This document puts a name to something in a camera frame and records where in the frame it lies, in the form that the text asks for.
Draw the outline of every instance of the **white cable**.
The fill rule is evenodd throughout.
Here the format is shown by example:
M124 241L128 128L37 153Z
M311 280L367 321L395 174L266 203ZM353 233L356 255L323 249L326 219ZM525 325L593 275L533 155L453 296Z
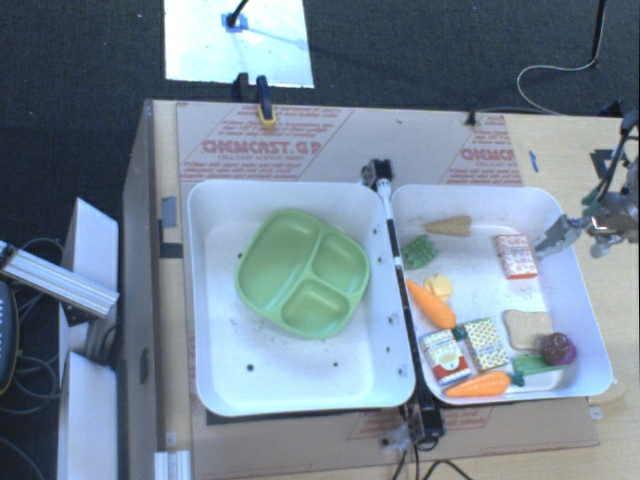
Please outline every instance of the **white cable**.
M553 70L553 71L563 71L563 72L575 73L575 72L578 72L578 71L584 71L585 69L589 69L590 67L595 66L596 63L598 62L598 57L600 55L600 46L602 45L602 31L604 30L604 17L605 17L605 14L603 13L602 14L601 27L600 27L600 35L598 36L598 46L596 48L596 54L593 57L593 59L591 59L591 61L589 61L584 66L580 66L579 68L563 68L561 66L553 66L553 65L548 65L548 64L538 64L538 65L526 67L522 71L520 71L520 74L518 75L518 78L516 79L516 86L518 87L518 92L520 93L520 96L522 96L527 101L527 103L529 103L529 105L537 108L538 110L542 110L543 112L546 112L548 114L552 114L552 115L555 115L555 116L564 116L565 115L565 114L561 114L560 112L555 112L555 111L553 111L551 109L543 107L542 105L539 105L538 103L533 101L531 98L529 98L524 93L524 90L522 89L522 86L520 85L520 80L522 79L522 76L527 71L532 71L534 69L550 69L550 70Z

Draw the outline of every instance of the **purple vegetable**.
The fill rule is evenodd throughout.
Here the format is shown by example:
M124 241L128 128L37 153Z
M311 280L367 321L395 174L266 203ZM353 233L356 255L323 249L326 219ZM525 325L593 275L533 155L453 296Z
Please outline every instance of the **purple vegetable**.
M542 338L540 353L550 364L567 365L576 358L576 346L566 334L554 332Z

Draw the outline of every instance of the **patterned box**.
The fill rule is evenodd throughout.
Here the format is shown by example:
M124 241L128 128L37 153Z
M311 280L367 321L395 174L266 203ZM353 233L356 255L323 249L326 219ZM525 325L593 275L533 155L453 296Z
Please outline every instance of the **patterned box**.
M527 279L538 275L526 236L499 235L495 240L507 279Z
M423 336L420 348L441 386L471 375L462 350L449 329Z
M474 320L462 327L467 333L465 341L478 370L497 368L509 362L507 351L490 318Z

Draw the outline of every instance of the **white tray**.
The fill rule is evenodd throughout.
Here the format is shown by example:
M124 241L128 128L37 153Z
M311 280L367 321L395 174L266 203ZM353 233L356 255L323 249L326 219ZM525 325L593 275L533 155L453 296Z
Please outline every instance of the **white tray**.
M472 218L470 237L429 234L438 256L421 269L405 270L418 284L435 273L450 278L454 293L449 305L459 324L491 317L513 357L524 352L510 347L503 313L508 309L546 311L554 330L569 335L578 349L576 361L565 370L527 375L522 388L512 385L503 395L478 398L445 396L423 357L427 384L438 398L454 405L512 402L592 396L609 387L611 365L573 248L538 261L538 276L522 280L506 279L496 253L493 237L499 234L523 233L532 248L544 238L544 230L562 213L548 193L525 187L406 185L395 192L393 209L401 246L424 234L421 226L427 222L458 215ZM438 330L416 307L412 306L412 313L418 338ZM461 348L476 373L464 342ZM510 366L503 369L513 372Z
M371 276L335 337L297 337L247 308L234 288L238 254L275 211L295 208L345 232L367 252ZM196 328L196 384L223 416L402 405L415 373L386 217L357 184L211 180L188 198L187 289Z

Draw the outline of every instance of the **red and white box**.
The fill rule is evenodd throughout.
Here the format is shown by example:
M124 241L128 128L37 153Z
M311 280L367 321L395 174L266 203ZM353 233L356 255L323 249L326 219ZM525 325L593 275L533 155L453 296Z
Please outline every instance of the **red and white box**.
M507 279L528 279L538 275L527 237L498 235L495 237L498 257Z

